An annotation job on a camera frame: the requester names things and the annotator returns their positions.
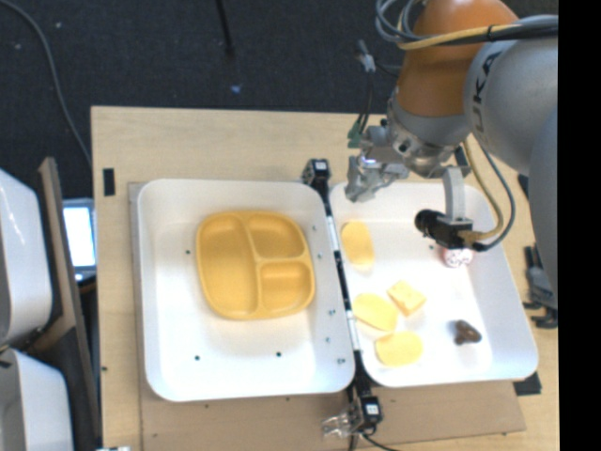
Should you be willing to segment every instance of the wooden table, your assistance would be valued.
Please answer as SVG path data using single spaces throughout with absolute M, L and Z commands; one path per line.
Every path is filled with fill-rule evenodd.
M 105 446 L 145 451 L 347 448 L 344 440 L 324 440 L 320 428 L 322 419 L 346 405 L 344 393 L 174 404 L 151 392 L 138 357 L 128 185 L 160 178 L 297 180 L 311 158 L 330 161 L 334 184 L 346 179 L 347 157 L 354 153 L 347 149 L 346 135 L 354 119 L 340 114 L 92 109 Z M 518 207 L 515 228 L 503 246 L 526 298 L 523 248 L 534 243 L 528 202 L 517 187 L 516 173 L 504 165 L 501 170 L 515 189 Z M 482 165 L 482 172 L 504 202 L 489 169 Z M 377 440 L 400 443 L 408 451 L 559 449 L 558 333 L 532 328 L 541 395 L 517 398 L 508 381 L 378 388 L 386 418 Z

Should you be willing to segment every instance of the yellow plate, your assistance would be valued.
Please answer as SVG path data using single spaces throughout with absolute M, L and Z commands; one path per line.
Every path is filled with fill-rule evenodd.
M 301 228 L 264 210 L 220 212 L 196 233 L 196 259 L 211 309 L 230 319 L 266 319 L 304 309 L 315 295 Z

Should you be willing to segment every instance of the screen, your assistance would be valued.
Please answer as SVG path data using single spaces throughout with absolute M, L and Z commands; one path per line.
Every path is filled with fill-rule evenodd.
M 92 219 L 87 207 L 64 208 L 67 240 L 74 267 L 96 265 Z

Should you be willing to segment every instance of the black floor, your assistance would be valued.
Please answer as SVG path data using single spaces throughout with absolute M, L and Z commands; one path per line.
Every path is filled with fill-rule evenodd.
M 44 34 L 65 103 L 89 148 L 92 105 L 359 112 L 364 76 L 352 45 L 400 55 L 374 27 L 376 0 L 7 0 Z M 559 0 L 503 0 L 520 17 L 558 13 Z M 374 111 L 393 80 L 379 75 Z M 91 196 L 84 154 L 61 112 L 33 26 L 0 5 L 0 168 L 33 182 L 54 156 L 65 197 Z

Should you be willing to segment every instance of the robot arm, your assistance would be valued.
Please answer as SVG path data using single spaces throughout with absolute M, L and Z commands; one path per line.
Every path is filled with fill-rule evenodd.
M 400 2 L 395 26 L 385 13 Z M 425 210 L 416 225 L 445 247 L 485 250 L 461 237 L 471 222 L 456 210 L 457 175 L 468 169 L 445 165 L 473 133 L 529 177 L 532 224 L 556 290 L 558 18 L 519 20 L 500 0 L 378 0 L 377 13 L 378 32 L 405 57 L 386 120 L 352 135 L 360 153 L 349 159 L 347 197 L 368 200 L 410 172 L 444 178 L 446 213 Z

